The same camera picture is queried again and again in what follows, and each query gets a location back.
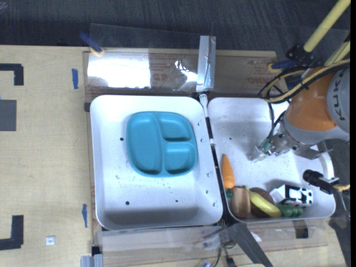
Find blue divided plate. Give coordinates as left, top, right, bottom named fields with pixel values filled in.
left=125, top=111, right=199, bottom=178

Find green grapes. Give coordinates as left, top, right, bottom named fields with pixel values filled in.
left=277, top=202, right=304, bottom=218

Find yellow banana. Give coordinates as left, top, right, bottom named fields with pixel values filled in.
left=245, top=187, right=283, bottom=219

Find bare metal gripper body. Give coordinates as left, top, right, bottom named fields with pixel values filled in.
left=265, top=132, right=300, bottom=157

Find black and white carton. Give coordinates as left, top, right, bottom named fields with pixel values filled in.
left=269, top=184, right=314, bottom=208

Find orange carrot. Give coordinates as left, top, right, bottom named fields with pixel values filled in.
left=221, top=154, right=236, bottom=199

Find black cylinder on white bracket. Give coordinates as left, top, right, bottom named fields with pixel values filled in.
left=302, top=151, right=340, bottom=195

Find white plastic tray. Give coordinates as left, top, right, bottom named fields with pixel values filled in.
left=207, top=97, right=337, bottom=224
left=89, top=94, right=224, bottom=231

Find brown bread loaf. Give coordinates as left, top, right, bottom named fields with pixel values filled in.
left=231, top=185, right=252, bottom=220

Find brown kiwi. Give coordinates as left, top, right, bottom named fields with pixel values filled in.
left=249, top=187, right=275, bottom=219

